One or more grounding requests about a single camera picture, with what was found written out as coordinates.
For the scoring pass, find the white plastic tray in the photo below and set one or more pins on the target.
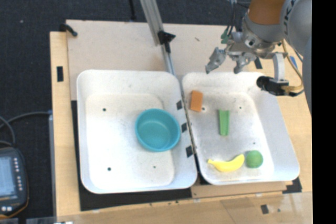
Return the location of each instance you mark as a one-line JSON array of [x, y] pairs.
[[131, 131], [236, 133]]

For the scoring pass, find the yellow banana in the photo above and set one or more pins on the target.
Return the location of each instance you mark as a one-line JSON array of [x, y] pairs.
[[228, 164]]

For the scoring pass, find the black cylinder on white bracket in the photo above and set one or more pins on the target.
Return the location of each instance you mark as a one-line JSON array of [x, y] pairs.
[[275, 78]]

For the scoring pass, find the green ball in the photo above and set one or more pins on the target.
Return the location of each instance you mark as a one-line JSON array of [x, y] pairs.
[[254, 159]]

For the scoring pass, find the orange block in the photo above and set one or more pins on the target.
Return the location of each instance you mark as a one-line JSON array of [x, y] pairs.
[[196, 101]]

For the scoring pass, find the teal bowl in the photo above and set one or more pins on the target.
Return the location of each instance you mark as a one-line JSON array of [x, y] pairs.
[[157, 130]]

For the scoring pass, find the pale brown flat board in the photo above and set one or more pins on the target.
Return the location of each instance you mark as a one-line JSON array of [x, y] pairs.
[[115, 44]]

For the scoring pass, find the green flat stick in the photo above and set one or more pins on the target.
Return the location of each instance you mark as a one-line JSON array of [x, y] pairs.
[[224, 122]]

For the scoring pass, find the thin black and white rod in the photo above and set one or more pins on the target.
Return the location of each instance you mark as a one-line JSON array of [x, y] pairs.
[[188, 123]]

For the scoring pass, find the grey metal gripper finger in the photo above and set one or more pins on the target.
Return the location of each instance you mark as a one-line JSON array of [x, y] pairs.
[[214, 60], [241, 63]]

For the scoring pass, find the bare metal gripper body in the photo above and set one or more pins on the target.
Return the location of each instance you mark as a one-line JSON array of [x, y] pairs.
[[248, 46]]

